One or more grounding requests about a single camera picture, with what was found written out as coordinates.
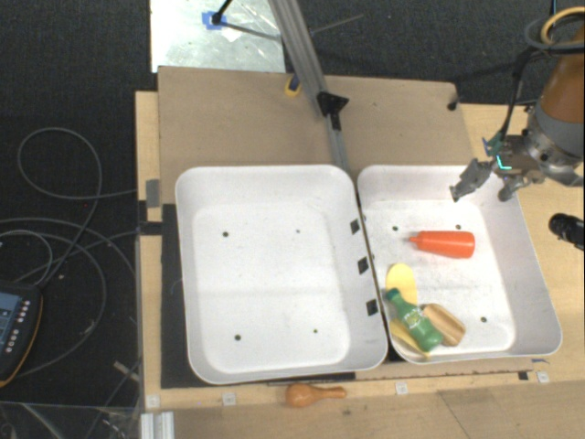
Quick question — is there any brown chicken drumstick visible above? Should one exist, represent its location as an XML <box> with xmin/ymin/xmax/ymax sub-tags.
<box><xmin>285</xmin><ymin>382</ymin><xmax>348</xmax><ymax>409</ymax></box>

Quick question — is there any brown hot dog bun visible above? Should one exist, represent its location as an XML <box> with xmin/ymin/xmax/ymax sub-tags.
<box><xmin>422</xmin><ymin>303</ymin><xmax>467</xmax><ymax>348</ymax></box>

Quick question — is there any black cylinder on white bracket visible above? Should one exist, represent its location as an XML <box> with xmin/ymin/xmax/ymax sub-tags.
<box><xmin>548</xmin><ymin>212</ymin><xmax>585</xmax><ymax>252</ymax></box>

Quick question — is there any green bottle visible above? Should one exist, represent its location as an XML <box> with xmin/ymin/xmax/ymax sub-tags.
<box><xmin>383</xmin><ymin>288</ymin><xmax>445</xmax><ymax>353</ymax></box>

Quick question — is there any yellow banana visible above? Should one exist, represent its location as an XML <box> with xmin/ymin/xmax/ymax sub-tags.
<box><xmin>385</xmin><ymin>262</ymin><xmax>431</xmax><ymax>361</ymax></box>

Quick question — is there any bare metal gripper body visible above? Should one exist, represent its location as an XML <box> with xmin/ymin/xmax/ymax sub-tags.
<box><xmin>491</xmin><ymin>130</ymin><xmax>584</xmax><ymax>187</ymax></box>

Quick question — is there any white plastic tray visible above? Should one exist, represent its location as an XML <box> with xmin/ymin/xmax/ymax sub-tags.
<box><xmin>175</xmin><ymin>164</ymin><xmax>390</xmax><ymax>386</ymax></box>
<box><xmin>356</xmin><ymin>164</ymin><xmax>564</xmax><ymax>366</ymax></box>

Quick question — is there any orange sauce bottle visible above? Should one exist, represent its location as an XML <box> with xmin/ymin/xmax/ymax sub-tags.
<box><xmin>408</xmin><ymin>230</ymin><xmax>476</xmax><ymax>260</ymax></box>

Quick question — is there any brown cardboard board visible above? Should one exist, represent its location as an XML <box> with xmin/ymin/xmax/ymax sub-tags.
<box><xmin>156</xmin><ymin>65</ymin><xmax>537</xmax><ymax>391</ymax></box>

